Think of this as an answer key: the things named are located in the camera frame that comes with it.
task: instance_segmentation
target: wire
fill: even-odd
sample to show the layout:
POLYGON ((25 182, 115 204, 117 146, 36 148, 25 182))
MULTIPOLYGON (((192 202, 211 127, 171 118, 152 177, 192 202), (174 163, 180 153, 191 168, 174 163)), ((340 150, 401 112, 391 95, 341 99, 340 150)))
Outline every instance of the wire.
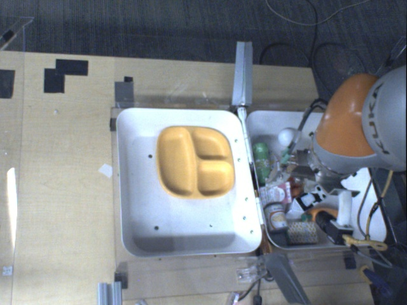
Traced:
POLYGON ((359 207, 359 210, 357 212, 357 227, 359 228, 359 230, 360 230, 361 234, 363 235, 363 237, 366 237, 366 234, 363 231, 362 226, 361 226, 361 213, 362 213, 362 209, 363 209, 363 206, 364 206, 364 202, 366 201, 366 197, 368 196, 368 192, 370 190, 371 183, 372 183, 372 179, 370 178, 369 184, 368 184, 368 186, 366 188, 366 191, 364 192, 364 196, 363 196, 363 199, 362 199, 362 202, 361 202, 361 206, 359 207))
POLYGON ((311 68, 314 70, 314 74, 315 77, 318 78, 318 80, 322 83, 322 85, 326 88, 326 90, 329 93, 334 93, 335 91, 332 91, 332 89, 329 89, 328 84, 326 83, 325 78, 323 78, 321 72, 318 70, 318 55, 319 53, 323 53, 324 49, 326 50, 327 48, 335 48, 335 49, 342 49, 343 52, 349 52, 351 54, 348 54, 348 58, 351 58, 351 56, 354 57, 354 60, 359 64, 360 67, 357 67, 357 71, 352 71, 352 73, 358 73, 358 72, 366 72, 366 67, 363 64, 363 61, 361 60, 361 58, 358 56, 358 54, 356 53, 356 51, 353 51, 349 48, 347 48, 345 45, 340 44, 340 43, 332 43, 332 42, 326 42, 326 43, 322 43, 320 45, 318 45, 315 48, 314 54, 312 55, 312 59, 311 59, 311 68))
POLYGON ((366 255, 365 253, 362 253, 355 245, 352 245, 350 249, 355 252, 357 255, 360 255, 361 257, 364 257, 365 259, 369 259, 371 262, 374 262, 378 264, 379 266, 382 266, 387 269, 393 268, 393 264, 387 260, 380 252, 377 250, 373 249, 382 259, 382 261, 376 260, 374 257, 371 257, 369 255, 366 255))
POLYGON ((389 174, 387 176, 386 184, 384 185, 383 191, 380 195, 381 199, 383 199, 387 193, 387 190, 389 189, 390 183, 392 181, 394 171, 389 171, 389 174))
POLYGON ((305 123, 307 122, 307 119, 310 117, 310 114, 316 109, 320 108, 322 110, 326 109, 326 104, 327 102, 323 100, 322 98, 317 98, 315 99, 311 105, 305 110, 303 114, 303 118, 301 120, 300 125, 298 126, 298 129, 295 133, 295 136, 293 137, 292 141, 288 145, 288 147, 282 152, 282 158, 281 158, 281 163, 286 164, 288 162, 288 159, 290 158, 291 154, 294 151, 294 148, 296 144, 298 143, 300 139, 301 132, 305 126, 305 123))
POLYGON ((371 1, 371 0, 363 0, 363 1, 361 1, 361 2, 353 3, 353 4, 350 4, 350 5, 348 5, 348 6, 342 7, 342 8, 340 8, 340 9, 336 10, 334 13, 332 13, 332 14, 331 14, 330 16, 328 16, 327 18, 325 18, 325 19, 323 19, 323 20, 321 20, 321 21, 319 21, 319 22, 315 22, 315 23, 313 23, 313 24, 302 23, 302 22, 296 22, 295 20, 291 20, 291 19, 289 19, 289 18, 287 18, 287 17, 281 15, 280 13, 277 13, 277 12, 270 6, 270 4, 268 3, 268 0, 266 0, 266 5, 268 6, 268 9, 270 9, 271 12, 273 12, 273 13, 276 14, 278 17, 280 17, 280 18, 282 18, 282 19, 284 19, 284 20, 286 20, 286 21, 288 21, 288 22, 290 22, 290 23, 292 23, 292 24, 301 25, 301 26, 316 26, 316 25, 320 25, 320 24, 323 24, 323 23, 327 22, 328 20, 330 20, 331 18, 333 18, 335 15, 337 15, 339 12, 341 12, 341 11, 343 11, 343 10, 346 10, 346 9, 349 9, 349 8, 353 8, 353 7, 356 7, 356 6, 359 6, 359 5, 364 4, 364 3, 367 3, 367 2, 369 2, 369 1, 371 1))
MULTIPOLYGON (((389 174, 387 176, 387 180, 386 180, 386 183, 384 185, 383 191, 380 194, 380 199, 379 199, 380 203, 382 202, 382 199, 386 196, 387 190, 389 189, 390 183, 392 181, 393 173, 394 172, 392 170, 389 171, 389 174)), ((366 240, 370 240, 370 234, 369 234, 370 222, 371 222, 371 218, 372 218, 373 214, 375 213, 375 211, 377 210, 378 207, 379 207, 378 202, 375 202, 375 204, 371 207, 369 217, 368 217, 368 221, 366 223, 366 235, 365 235, 366 240)))
POLYGON ((406 50, 406 36, 403 35, 400 37, 399 41, 394 45, 393 49, 390 51, 389 56, 384 63, 377 69, 375 76, 382 77, 393 65, 393 63, 403 54, 406 50))
POLYGON ((365 202, 365 200, 366 200, 366 196, 367 196, 367 194, 368 194, 368 191, 369 191, 370 186, 371 186, 371 183, 372 183, 372 179, 370 178, 368 187, 366 188, 366 192, 365 192, 365 194, 364 194, 364 196, 363 196, 363 200, 362 200, 361 206, 359 207, 359 211, 358 211, 358 213, 357 213, 357 225, 359 226, 359 229, 360 229, 361 233, 364 235, 364 240, 357 240, 356 238, 353 238, 353 237, 351 237, 351 235, 347 235, 347 234, 344 234, 344 235, 342 236, 342 238, 343 238, 343 240, 345 241, 345 243, 346 243, 347 245, 350 245, 350 249, 351 249, 353 252, 355 252, 356 254, 358 254, 358 255, 360 255, 360 256, 362 256, 362 257, 365 257, 365 258, 371 260, 372 262, 374 262, 374 263, 376 263, 376 264, 378 264, 378 265, 380 265, 380 266, 382 266, 382 267, 388 268, 388 269, 392 268, 392 263, 389 262, 389 261, 379 252, 379 251, 386 251, 386 250, 388 249, 388 246, 387 246, 386 243, 383 243, 383 242, 381 242, 381 241, 371 240, 371 239, 370 239, 369 230, 370 230, 371 218, 372 218, 373 214, 377 211, 377 209, 379 208, 379 206, 382 204, 382 200, 383 200, 383 198, 386 196, 387 190, 389 190, 389 186, 390 186, 390 183, 391 183, 391 180, 392 180, 392 177, 393 177, 393 173, 394 173, 394 172, 393 172, 392 170, 389 171, 389 174, 388 174, 388 176, 387 176, 387 180, 386 180, 386 183, 385 183, 385 185, 384 185, 383 191, 382 191, 382 193, 380 194, 380 198, 379 198, 378 201, 375 202, 375 203, 373 204, 373 206, 371 207, 371 210, 370 210, 370 213, 369 213, 369 216, 368 216, 368 220, 367 220, 367 222, 366 222, 366 234, 365 234, 365 233, 363 233, 363 231, 362 231, 362 229, 361 229, 361 225, 360 225, 360 214, 361 214, 361 209, 362 209, 362 207, 363 207, 363 205, 364 205, 364 202, 365 202), (356 245, 366 245, 366 244, 369 245, 369 246, 379 255, 379 257, 382 259, 382 261, 378 261, 378 260, 376 260, 376 259, 374 259, 374 258, 372 258, 372 257, 370 257, 370 256, 368 256, 368 255, 366 255, 366 254, 364 254, 364 253, 362 253, 362 252, 358 249, 358 247, 356 246, 356 245))
POLYGON ((243 301, 243 300, 247 297, 247 295, 250 294, 250 292, 252 291, 252 289, 254 288, 254 286, 256 286, 256 284, 259 283, 260 280, 261 280, 261 278, 257 279, 254 283, 252 283, 252 285, 249 287, 249 289, 247 289, 247 291, 246 291, 243 295, 239 296, 239 300, 238 300, 238 301, 239 301, 239 302, 240 302, 240 301, 243 301))
POLYGON ((257 284, 257 295, 260 296, 260 285, 261 285, 261 279, 259 280, 259 283, 257 284))
POLYGON ((258 293, 259 293, 259 290, 260 290, 260 280, 261 279, 265 279, 266 281, 273 281, 274 280, 274 278, 272 278, 271 280, 267 280, 267 278, 269 278, 270 277, 270 274, 268 273, 268 272, 266 272, 263 276, 261 276, 260 278, 258 278, 254 283, 252 283, 251 284, 251 286, 249 287, 249 289, 247 289, 245 292, 244 292, 244 294, 243 295, 241 295, 241 296, 239 296, 239 302, 240 301, 243 301, 246 297, 247 297, 247 295, 249 295, 250 294, 250 292, 253 290, 253 288, 256 286, 256 284, 259 284, 259 287, 258 287, 258 293))
MULTIPOLYGON (((313 3, 310 0, 305 0, 312 8, 312 10, 314 11, 314 15, 315 15, 315 23, 318 22, 318 12, 317 12, 317 8, 313 5, 313 3)), ((278 43, 272 43, 267 45, 265 48, 263 48, 263 51, 260 54, 260 58, 259 58, 259 64, 263 64, 263 59, 264 56, 266 54, 266 52, 276 46, 288 46, 289 48, 292 48, 296 51, 299 51, 304 57, 305 60, 307 60, 307 66, 311 67, 312 66, 312 56, 314 54, 314 49, 315 49, 315 44, 317 42, 317 33, 318 33, 318 26, 315 26, 315 30, 314 30, 314 37, 312 39, 312 44, 311 44, 311 48, 310 48, 310 55, 309 57, 305 54, 305 52, 299 48, 294 47, 291 44, 288 43, 284 43, 284 42, 278 42, 278 43)))

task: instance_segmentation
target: black cable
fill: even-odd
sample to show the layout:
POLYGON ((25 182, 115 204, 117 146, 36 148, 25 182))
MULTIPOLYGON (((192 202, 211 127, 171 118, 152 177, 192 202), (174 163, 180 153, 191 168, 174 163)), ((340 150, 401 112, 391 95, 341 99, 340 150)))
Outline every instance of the black cable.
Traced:
POLYGON ((373 214, 376 212, 377 208, 379 207, 378 201, 373 204, 371 207, 369 217, 372 218, 373 214))
POLYGON ((239 296, 239 302, 240 302, 240 301, 243 301, 243 300, 247 297, 247 295, 250 294, 250 292, 252 291, 252 289, 256 286, 256 284, 257 284, 260 280, 261 280, 261 278, 257 279, 254 283, 251 284, 251 286, 249 287, 249 289, 247 289, 246 292, 245 292, 243 295, 239 296))
POLYGON ((267 282, 272 282, 272 281, 274 281, 274 277, 273 277, 269 272, 267 272, 266 274, 264 274, 263 276, 261 276, 260 278, 258 278, 254 283, 251 284, 251 286, 249 287, 249 289, 247 289, 247 290, 244 292, 244 294, 239 297, 239 302, 242 301, 243 299, 245 299, 245 298, 247 297, 247 295, 250 294, 250 292, 253 290, 253 288, 256 286, 257 283, 259 284, 259 286, 258 286, 258 294, 260 293, 260 281, 261 281, 261 279, 264 279, 264 280, 266 280, 267 282))
POLYGON ((259 280, 258 286, 257 286, 257 295, 253 297, 253 305, 261 305, 263 303, 263 299, 260 296, 260 284, 261 280, 259 280))
POLYGON ((318 52, 327 47, 327 46, 334 46, 335 48, 341 48, 343 51, 348 50, 349 52, 351 52, 353 54, 353 56, 355 56, 356 60, 359 62, 360 66, 362 67, 362 71, 361 72, 365 72, 365 66, 361 60, 361 58, 359 58, 358 54, 356 53, 356 51, 352 51, 350 49, 348 49, 345 45, 340 44, 340 43, 332 43, 332 42, 325 42, 322 43, 320 45, 318 45, 315 50, 314 53, 312 54, 312 59, 311 59, 311 68, 314 70, 314 74, 315 77, 318 78, 318 80, 324 85, 324 87, 326 88, 327 91, 329 91, 328 86, 326 85, 326 83, 322 80, 322 76, 321 73, 318 71, 318 67, 317 67, 317 62, 316 62, 316 58, 318 55, 318 52))
MULTIPOLYGON (((372 177, 374 177, 373 187, 375 188, 376 194, 378 196, 380 196, 382 194, 382 189, 383 189, 383 187, 380 187, 380 184, 378 182, 378 179, 379 179, 378 172, 379 171, 380 171, 380 169, 373 169, 373 168, 369 169, 370 175, 372 177)), ((394 231, 392 221, 390 220, 390 217, 389 217, 389 215, 387 213, 386 207, 383 206, 384 200, 382 198, 380 198, 380 197, 378 198, 378 200, 380 201, 380 210, 382 211, 383 219, 385 221, 386 228, 389 228, 394 243, 398 244, 399 243, 398 238, 396 236, 396 232, 394 231)))
MULTIPOLYGON (((310 0, 305 0, 305 1, 313 9, 314 15, 315 15, 315 23, 317 23, 318 22, 317 8, 313 5, 313 3, 310 0)), ((263 48, 263 51, 261 51, 261 53, 260 53, 259 64, 263 64, 263 59, 264 59, 267 51, 271 50, 272 48, 274 48, 276 46, 287 46, 287 47, 292 48, 292 49, 294 49, 296 51, 299 51, 305 57, 305 59, 307 60, 307 67, 311 67, 312 66, 312 56, 314 54, 314 48, 315 48, 315 44, 317 42, 317 32, 318 32, 318 25, 315 25, 314 26, 314 37, 312 39, 309 57, 307 56, 307 54, 303 50, 301 50, 301 49, 299 49, 299 48, 297 48, 297 47, 295 47, 295 46, 293 46, 291 44, 288 44, 288 43, 285 43, 285 42, 277 42, 277 43, 269 44, 265 48, 263 48)))
POLYGON ((293 137, 292 141, 290 142, 290 144, 287 147, 287 152, 286 154, 291 155, 293 153, 293 150, 298 142, 298 140, 300 139, 300 132, 303 130, 305 123, 307 122, 307 119, 309 118, 310 114, 316 109, 316 108, 320 108, 322 110, 326 109, 326 104, 327 102, 325 100, 323 100, 322 98, 317 98, 315 99, 311 105, 305 110, 304 114, 303 114, 303 118, 301 120, 300 125, 297 128, 297 132, 296 135, 293 137))

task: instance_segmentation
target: metal bracket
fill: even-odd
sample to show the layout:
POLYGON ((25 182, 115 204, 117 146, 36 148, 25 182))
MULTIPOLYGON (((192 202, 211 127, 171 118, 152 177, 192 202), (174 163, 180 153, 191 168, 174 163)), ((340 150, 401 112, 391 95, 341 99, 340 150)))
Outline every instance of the metal bracket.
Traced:
POLYGON ((289 304, 311 304, 284 254, 266 254, 265 263, 289 304))
POLYGON ((0 35, 0 51, 7 49, 9 44, 20 35, 23 37, 23 51, 25 52, 25 27, 32 23, 34 17, 20 17, 9 29, 0 35))
POLYGON ((134 82, 132 77, 114 83, 114 104, 119 109, 134 107, 134 82))
POLYGON ((235 62, 235 82, 231 106, 236 109, 239 106, 252 104, 252 74, 253 74, 253 46, 251 42, 237 42, 235 62))
POLYGON ((99 283, 97 286, 97 305, 121 305, 121 282, 99 283))

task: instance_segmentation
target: clear plastic panel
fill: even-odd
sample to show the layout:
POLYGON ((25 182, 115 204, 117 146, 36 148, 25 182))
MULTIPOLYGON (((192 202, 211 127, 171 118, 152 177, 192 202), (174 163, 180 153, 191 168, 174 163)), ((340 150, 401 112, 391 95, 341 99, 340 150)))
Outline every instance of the clear plastic panel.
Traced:
POLYGON ((11 303, 13 287, 22 143, 25 31, 31 22, 32 18, 9 17, 0 28, 1 304, 11 303))

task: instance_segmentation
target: plastic bottle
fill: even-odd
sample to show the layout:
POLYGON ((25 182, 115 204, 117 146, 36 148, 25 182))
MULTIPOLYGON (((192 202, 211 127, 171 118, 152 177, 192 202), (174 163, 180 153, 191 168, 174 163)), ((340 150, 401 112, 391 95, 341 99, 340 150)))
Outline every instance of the plastic bottle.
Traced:
POLYGON ((256 167, 257 180, 260 186, 266 184, 266 179, 270 174, 270 160, 268 157, 268 147, 264 142, 253 145, 254 166, 256 167))

